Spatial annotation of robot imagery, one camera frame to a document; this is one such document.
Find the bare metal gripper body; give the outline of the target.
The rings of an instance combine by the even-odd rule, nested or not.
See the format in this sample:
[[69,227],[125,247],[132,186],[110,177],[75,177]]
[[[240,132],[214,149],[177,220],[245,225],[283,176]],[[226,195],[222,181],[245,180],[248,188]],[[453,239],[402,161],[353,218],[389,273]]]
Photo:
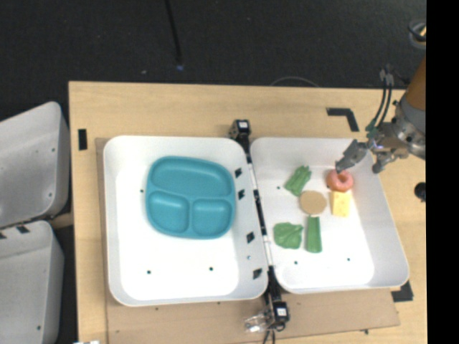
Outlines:
[[369,149],[379,157],[395,160],[413,155],[425,160],[425,134],[405,118],[393,117],[388,122],[366,126]]

